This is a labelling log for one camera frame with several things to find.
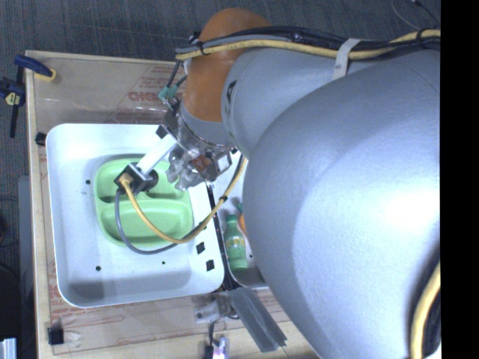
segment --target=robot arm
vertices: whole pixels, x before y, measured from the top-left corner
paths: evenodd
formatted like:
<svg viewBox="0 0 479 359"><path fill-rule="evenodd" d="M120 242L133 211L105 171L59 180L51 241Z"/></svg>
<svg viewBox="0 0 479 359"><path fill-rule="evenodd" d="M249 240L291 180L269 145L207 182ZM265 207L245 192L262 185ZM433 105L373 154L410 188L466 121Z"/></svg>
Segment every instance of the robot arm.
<svg viewBox="0 0 479 359"><path fill-rule="evenodd" d="M406 358L439 262L439 52L370 58L382 53L368 42L332 81L335 59L314 54L309 33L276 47L281 31L268 25L244 10L210 20L156 155L168 149L168 179L186 190L213 181L238 149L249 160L243 206L255 259L320 357ZM215 48L238 31L272 46ZM424 45L440 34L401 41L415 36ZM307 52L295 52L295 38Z"/></svg>

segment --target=drain hole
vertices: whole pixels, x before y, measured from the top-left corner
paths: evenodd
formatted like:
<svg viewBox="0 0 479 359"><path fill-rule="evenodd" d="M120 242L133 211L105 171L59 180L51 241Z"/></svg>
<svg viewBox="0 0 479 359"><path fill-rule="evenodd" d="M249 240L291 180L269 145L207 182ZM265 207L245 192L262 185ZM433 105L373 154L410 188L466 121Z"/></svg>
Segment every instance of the drain hole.
<svg viewBox="0 0 479 359"><path fill-rule="evenodd" d="M213 260L207 261L207 271L213 270L214 268L215 268L215 263L213 262Z"/></svg>
<svg viewBox="0 0 479 359"><path fill-rule="evenodd" d="M196 245L196 252L198 254L203 253L203 251L204 251L204 242L200 243L199 245Z"/></svg>

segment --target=white wire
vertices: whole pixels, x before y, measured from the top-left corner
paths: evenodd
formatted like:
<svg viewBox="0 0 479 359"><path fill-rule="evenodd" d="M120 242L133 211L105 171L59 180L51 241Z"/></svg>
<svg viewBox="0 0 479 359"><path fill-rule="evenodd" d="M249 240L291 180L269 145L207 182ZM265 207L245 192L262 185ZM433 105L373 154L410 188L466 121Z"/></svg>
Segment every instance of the white wire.
<svg viewBox="0 0 479 359"><path fill-rule="evenodd" d="M392 6L392 9L394 11L394 13L396 14L397 17L399 17L401 20L403 20L407 25L411 25L414 29L416 30L420 30L419 27L417 27L416 25L412 24L411 22L409 22L408 20L404 19L404 17L402 17L399 12L397 12L397 9L396 7L394 6L394 0L391 0L391 6Z"/></svg>

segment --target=white sink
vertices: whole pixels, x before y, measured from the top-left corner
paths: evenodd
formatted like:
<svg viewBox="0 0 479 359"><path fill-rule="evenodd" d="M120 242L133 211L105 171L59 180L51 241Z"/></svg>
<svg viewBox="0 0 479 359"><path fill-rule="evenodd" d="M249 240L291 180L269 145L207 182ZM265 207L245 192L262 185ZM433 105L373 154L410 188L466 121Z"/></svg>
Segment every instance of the white sink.
<svg viewBox="0 0 479 359"><path fill-rule="evenodd" d="M108 161L144 155L159 140L156 128L62 124L47 136L58 289L73 306L200 295L222 284L225 268L213 221L191 242L148 256L112 243L100 228L94 202L97 170ZM196 225L211 210L206 185L189 189L189 196Z"/></svg>

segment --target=clamp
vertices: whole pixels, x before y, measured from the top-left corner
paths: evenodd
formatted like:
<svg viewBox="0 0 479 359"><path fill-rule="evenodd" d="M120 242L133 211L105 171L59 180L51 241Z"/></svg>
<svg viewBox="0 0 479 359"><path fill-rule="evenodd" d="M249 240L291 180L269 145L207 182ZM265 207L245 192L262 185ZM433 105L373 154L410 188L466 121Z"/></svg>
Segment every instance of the clamp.
<svg viewBox="0 0 479 359"><path fill-rule="evenodd" d="M25 68L33 70L36 76L47 81L52 81L56 73L44 64L24 55L15 56L15 65L18 66L16 71L16 81L4 77L0 82L0 97L5 103L12 107L12 118L10 121L10 138L15 138L16 120L18 118L19 107L25 104L25 85L23 83L23 70Z"/></svg>

